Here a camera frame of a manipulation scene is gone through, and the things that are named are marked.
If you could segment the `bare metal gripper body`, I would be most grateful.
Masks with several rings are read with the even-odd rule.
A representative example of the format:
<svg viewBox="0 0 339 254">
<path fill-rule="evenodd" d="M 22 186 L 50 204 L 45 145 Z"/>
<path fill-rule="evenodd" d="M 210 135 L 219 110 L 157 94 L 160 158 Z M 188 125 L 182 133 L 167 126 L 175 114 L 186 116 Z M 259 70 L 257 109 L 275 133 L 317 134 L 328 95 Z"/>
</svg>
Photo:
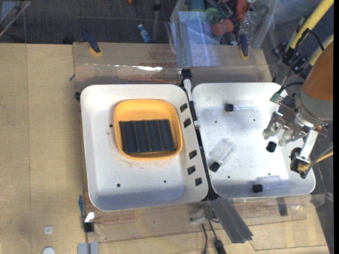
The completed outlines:
<svg viewBox="0 0 339 254">
<path fill-rule="evenodd" d="M 310 130 L 320 132 L 332 122 L 332 102 L 312 98 L 308 95 L 279 96 L 275 101 L 279 107 L 276 115 L 286 129 L 296 134 Z"/>
</svg>

